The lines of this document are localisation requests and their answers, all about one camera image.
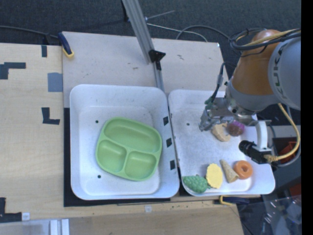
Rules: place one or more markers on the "pale flat board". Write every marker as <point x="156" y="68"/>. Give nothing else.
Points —
<point x="110" y="62"/>

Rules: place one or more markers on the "white plastic tray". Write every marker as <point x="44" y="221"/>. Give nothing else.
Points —
<point x="117" y="97"/>
<point x="195" y="143"/>

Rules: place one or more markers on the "yellow toy pineapple slice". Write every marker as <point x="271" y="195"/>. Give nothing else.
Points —
<point x="214" y="176"/>

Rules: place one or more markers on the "black cylinder on white bracket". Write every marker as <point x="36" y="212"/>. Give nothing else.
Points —
<point x="255" y="150"/>

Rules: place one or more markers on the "beige toy croissant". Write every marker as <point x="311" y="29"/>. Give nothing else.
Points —
<point x="220" y="133"/>

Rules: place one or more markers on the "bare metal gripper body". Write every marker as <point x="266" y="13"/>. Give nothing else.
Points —
<point x="223" y="110"/>

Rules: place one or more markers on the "beige toy ice cream cone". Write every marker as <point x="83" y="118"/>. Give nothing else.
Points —
<point x="229" y="171"/>

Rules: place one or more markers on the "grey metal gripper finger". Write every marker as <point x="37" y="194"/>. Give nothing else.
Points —
<point x="205" y="124"/>
<point x="218" y="122"/>

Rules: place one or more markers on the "green toy grapes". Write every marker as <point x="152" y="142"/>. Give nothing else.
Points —
<point x="196" y="183"/>

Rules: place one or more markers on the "brown and purple toy cupcake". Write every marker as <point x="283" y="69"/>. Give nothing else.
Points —
<point x="235" y="129"/>

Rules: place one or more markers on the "green divided plate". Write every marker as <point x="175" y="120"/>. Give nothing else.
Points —
<point x="127" y="148"/>

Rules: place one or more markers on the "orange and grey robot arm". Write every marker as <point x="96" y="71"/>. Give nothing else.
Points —
<point x="254" y="70"/>

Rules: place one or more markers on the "orange toy doughnut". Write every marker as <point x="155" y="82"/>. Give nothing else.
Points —
<point x="238" y="171"/>

